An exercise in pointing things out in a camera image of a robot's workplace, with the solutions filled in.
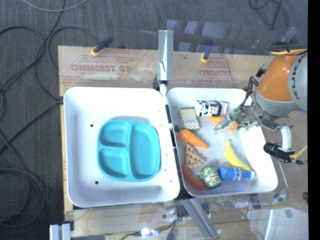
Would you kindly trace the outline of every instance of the white cable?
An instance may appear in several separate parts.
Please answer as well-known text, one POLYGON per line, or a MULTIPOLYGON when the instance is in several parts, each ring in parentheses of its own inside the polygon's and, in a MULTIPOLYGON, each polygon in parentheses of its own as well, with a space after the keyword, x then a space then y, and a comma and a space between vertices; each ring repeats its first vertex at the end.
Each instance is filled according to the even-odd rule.
POLYGON ((41 7, 38 7, 38 6, 35 6, 33 5, 32 3, 29 3, 28 1, 26 0, 22 0, 24 3, 26 3, 27 5, 33 7, 33 8, 36 8, 36 9, 39 9, 39 10, 42 10, 42 11, 46 11, 46 12, 53 12, 53 13, 58 13, 58 12, 62 12, 62 11, 67 11, 67 10, 70 10, 70 9, 73 9, 79 5, 82 5, 84 4, 85 2, 89 1, 89 0, 83 0, 82 2, 74 5, 74 6, 71 6, 71 7, 68 7, 68 8, 65 8, 65 9, 59 9, 59 10, 50 10, 50 9, 45 9, 45 8, 41 8, 41 7))

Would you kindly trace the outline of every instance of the toy pizza slice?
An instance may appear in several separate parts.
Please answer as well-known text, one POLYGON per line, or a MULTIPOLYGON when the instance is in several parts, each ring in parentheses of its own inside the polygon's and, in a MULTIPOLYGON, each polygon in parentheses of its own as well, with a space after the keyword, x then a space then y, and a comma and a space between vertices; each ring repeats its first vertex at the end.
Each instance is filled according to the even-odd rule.
POLYGON ((185 164, 190 168, 190 169, 195 169, 197 167, 200 167, 205 163, 205 160, 203 160, 197 153, 196 151, 189 145, 187 144, 185 146, 185 164))

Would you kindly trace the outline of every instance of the black connector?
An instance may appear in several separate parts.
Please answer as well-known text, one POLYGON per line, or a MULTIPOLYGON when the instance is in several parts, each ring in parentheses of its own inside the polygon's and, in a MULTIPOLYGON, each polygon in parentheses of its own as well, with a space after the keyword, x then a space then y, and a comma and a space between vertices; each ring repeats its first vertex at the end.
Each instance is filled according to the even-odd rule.
POLYGON ((273 144, 270 142, 264 144, 263 150, 283 163, 291 163, 292 159, 290 156, 295 153, 294 150, 285 150, 278 144, 273 144))

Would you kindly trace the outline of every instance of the brown sausage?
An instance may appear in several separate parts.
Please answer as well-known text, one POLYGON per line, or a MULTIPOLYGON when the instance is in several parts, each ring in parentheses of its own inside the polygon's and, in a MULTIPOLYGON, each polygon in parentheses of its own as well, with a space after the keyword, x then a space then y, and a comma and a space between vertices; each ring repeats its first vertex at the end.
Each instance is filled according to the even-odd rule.
POLYGON ((181 171, 183 178, 186 182, 188 182, 192 187, 197 190, 204 190, 206 185, 203 184, 201 181, 197 180, 190 172, 189 167, 186 164, 181 165, 181 171))

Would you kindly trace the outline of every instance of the gray floor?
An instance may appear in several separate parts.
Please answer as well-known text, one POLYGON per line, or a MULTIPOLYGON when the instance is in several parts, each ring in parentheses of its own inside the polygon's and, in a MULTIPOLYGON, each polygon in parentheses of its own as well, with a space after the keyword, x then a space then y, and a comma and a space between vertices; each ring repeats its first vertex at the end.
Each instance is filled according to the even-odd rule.
MULTIPOLYGON (((26 1, 50 10, 59 10, 63 4, 63 0, 26 1)), ((81 1, 66 0, 65 8, 81 1)), ((268 0, 251 1, 260 7, 268 0)), ((39 35, 46 40, 52 31, 70 27, 50 39, 48 51, 54 65, 58 64, 57 45, 96 44, 88 33, 74 27, 98 41, 113 37, 112 48, 156 50, 158 30, 163 29, 174 30, 175 51, 200 52, 212 40, 215 53, 268 55, 268 45, 281 41, 289 30, 295 33, 294 44, 307 45, 308 0, 283 0, 270 29, 278 1, 256 10, 249 0, 89 0, 65 10, 55 26, 59 12, 40 10, 21 0, 0 0, 0 239, 48 239, 49 225, 64 221, 58 76, 46 52, 27 67, 42 47, 39 35), (12 168, 8 164, 27 169, 41 180, 44 209, 41 192, 27 181, 34 182, 31 177, 8 170, 12 168), (14 214, 20 215, 4 221, 14 214)))

